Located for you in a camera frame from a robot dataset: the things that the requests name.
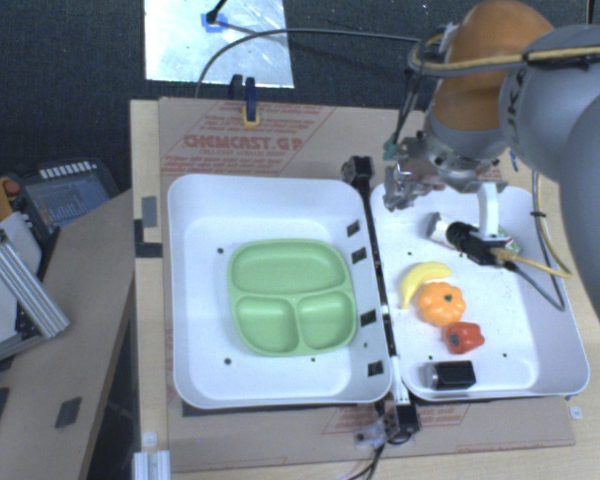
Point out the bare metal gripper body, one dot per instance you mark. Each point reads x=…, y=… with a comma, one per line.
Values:
x=442, y=168

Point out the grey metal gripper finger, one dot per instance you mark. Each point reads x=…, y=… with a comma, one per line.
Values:
x=416, y=185
x=393, y=193

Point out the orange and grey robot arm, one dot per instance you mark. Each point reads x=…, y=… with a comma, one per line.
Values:
x=555, y=118

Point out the white tube with grey cap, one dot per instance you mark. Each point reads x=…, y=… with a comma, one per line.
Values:
x=432, y=228

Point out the yellow banana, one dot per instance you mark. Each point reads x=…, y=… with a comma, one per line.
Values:
x=420, y=273

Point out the thin black and white rod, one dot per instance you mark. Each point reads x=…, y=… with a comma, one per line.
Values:
x=380, y=278

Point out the green and white packet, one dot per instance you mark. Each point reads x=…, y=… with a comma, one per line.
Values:
x=511, y=242

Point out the brown cardboard board, red print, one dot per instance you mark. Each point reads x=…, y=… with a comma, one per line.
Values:
x=300, y=138

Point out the orange pumpkin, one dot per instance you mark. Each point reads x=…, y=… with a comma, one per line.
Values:
x=442, y=305

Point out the green divided plate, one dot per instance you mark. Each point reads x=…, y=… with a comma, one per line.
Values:
x=290, y=298

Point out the red bell pepper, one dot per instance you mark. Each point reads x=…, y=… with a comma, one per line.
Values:
x=464, y=338

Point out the white plastic tray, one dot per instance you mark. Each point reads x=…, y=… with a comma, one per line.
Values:
x=520, y=318
x=205, y=293

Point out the black box with silver end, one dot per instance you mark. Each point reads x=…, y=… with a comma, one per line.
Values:
x=452, y=374

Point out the black cylinder on white bracket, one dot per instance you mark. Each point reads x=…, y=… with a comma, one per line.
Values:
x=472, y=245

